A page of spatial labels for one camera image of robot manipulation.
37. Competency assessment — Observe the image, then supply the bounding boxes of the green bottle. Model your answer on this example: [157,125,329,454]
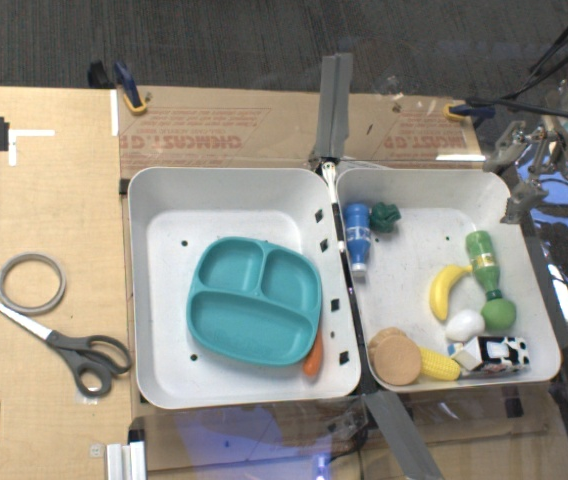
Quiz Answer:
[464,229,505,302]

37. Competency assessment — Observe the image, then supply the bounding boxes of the green round fruit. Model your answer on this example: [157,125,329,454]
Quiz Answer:
[479,297,518,333]

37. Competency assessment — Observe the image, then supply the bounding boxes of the yellow banana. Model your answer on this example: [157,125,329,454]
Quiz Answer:
[428,263,474,323]

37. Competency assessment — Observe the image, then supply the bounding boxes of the white egg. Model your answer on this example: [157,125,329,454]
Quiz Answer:
[444,308,487,344]

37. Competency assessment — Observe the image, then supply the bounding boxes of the green broccoli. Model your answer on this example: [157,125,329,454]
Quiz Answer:
[368,201,403,235]

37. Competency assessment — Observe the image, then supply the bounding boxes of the white plastic tray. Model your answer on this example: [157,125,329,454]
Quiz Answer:
[335,167,563,395]
[127,166,363,411]

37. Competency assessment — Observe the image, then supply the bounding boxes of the black and white milk carton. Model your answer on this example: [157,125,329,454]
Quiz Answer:
[450,334,532,378]

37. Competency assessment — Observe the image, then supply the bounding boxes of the blue bottle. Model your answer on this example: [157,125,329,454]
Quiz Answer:
[341,202,372,279]

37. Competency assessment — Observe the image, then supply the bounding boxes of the yellow corn cob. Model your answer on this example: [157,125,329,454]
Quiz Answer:
[418,345,463,383]

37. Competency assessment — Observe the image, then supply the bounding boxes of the tan round biscuit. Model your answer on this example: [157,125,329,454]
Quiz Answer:
[372,334,423,387]
[367,326,409,357]

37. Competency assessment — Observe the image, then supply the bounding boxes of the brown cardboard board red print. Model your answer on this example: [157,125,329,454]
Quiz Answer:
[117,85,550,472]

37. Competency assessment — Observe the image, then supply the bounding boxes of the orange carrot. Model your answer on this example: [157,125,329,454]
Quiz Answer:
[302,329,326,378]

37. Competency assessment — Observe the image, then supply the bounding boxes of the teal divided plate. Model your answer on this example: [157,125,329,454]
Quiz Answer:
[185,236,324,368]

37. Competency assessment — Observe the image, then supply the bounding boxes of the clear tape roll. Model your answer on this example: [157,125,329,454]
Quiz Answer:
[0,251,68,317]

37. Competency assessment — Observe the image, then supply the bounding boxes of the grey handled scissors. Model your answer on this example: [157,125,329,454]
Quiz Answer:
[0,298,134,399]

